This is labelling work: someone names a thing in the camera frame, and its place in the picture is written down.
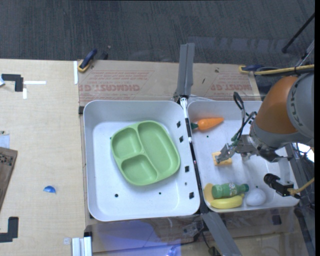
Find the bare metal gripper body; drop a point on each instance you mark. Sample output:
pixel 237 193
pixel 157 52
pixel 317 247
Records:
pixel 246 146

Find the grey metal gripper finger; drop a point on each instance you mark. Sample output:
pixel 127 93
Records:
pixel 225 157
pixel 225 150

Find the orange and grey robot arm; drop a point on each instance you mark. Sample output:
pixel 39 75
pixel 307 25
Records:
pixel 277 110

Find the white plastic tray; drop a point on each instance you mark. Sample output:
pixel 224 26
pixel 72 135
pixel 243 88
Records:
pixel 140 200
pixel 250 175

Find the orange carrot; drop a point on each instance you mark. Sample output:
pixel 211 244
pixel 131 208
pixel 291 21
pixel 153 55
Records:
pixel 210 123

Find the green bottle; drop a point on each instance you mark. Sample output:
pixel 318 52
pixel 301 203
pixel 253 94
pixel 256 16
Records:
pixel 227 190

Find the yellow banana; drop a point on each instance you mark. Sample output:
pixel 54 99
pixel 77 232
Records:
pixel 225 203

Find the white egg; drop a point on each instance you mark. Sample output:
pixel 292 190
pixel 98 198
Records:
pixel 255 197

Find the green divided plate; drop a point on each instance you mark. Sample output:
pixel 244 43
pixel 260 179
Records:
pixel 147 150

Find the brown cardboard board red print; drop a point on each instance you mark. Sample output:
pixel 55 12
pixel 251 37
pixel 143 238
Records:
pixel 150 82

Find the small blue piece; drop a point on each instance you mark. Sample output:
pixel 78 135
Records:
pixel 50 189

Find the brown cardboard packet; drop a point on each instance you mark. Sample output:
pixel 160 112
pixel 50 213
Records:
pixel 6 170

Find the black cylinder on white bracket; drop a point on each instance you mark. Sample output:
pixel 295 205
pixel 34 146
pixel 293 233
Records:
pixel 276 183

